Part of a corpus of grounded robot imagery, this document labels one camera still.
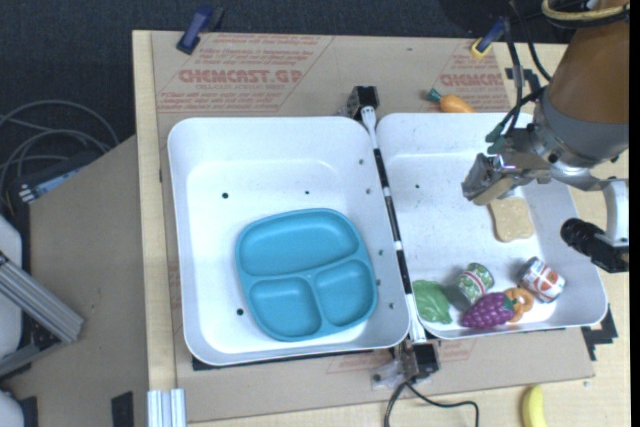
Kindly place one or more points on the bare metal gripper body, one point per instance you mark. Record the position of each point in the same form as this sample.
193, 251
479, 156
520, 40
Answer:
530, 160

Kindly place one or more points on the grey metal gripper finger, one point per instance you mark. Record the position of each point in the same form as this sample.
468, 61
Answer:
502, 191
481, 175

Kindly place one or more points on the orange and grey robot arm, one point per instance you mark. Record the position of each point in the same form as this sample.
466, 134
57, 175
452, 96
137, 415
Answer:
592, 75

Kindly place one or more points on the beige bread slice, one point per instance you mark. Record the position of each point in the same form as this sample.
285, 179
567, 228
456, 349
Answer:
512, 222

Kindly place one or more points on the white plastic tray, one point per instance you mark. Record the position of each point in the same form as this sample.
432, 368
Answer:
280, 165
435, 215

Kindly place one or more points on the orange carrot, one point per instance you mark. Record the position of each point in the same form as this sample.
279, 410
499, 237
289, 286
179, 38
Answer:
455, 103

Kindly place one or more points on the thin black and white rod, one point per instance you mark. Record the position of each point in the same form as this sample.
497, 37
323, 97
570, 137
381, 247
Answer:
391, 210

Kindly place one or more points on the red and white can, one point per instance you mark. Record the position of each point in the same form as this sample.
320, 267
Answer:
542, 280

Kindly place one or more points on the green and white can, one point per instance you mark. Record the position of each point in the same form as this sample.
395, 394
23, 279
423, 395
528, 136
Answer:
472, 285

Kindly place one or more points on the orange pretzel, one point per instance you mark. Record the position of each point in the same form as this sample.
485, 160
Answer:
522, 302

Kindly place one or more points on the purple grapes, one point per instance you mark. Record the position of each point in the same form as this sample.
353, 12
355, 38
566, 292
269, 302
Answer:
487, 312

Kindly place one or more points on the green lettuce leaf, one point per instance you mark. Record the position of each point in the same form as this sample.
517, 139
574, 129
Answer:
432, 302

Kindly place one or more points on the blue divided plate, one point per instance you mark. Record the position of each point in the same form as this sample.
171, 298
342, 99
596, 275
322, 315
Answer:
305, 275

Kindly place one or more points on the brown cardboard board red print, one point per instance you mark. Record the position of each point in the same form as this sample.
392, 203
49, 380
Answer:
300, 65

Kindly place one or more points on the yellow banana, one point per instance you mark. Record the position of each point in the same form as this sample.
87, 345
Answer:
534, 407

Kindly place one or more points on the black cylinder on white bracket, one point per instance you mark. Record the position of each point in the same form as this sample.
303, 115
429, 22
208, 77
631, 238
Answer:
590, 240

